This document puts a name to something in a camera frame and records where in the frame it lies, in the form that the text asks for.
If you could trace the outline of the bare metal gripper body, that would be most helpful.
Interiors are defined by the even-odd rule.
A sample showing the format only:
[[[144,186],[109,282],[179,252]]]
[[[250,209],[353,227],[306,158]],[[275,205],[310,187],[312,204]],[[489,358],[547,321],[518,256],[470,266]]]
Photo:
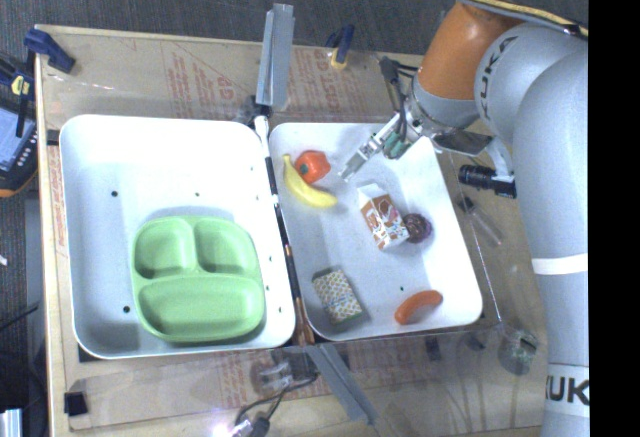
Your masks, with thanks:
[[[387,124],[372,133],[359,147],[359,155],[365,161],[377,154],[389,160],[399,160],[422,137],[422,131],[421,119],[414,118],[411,105],[405,102]]]

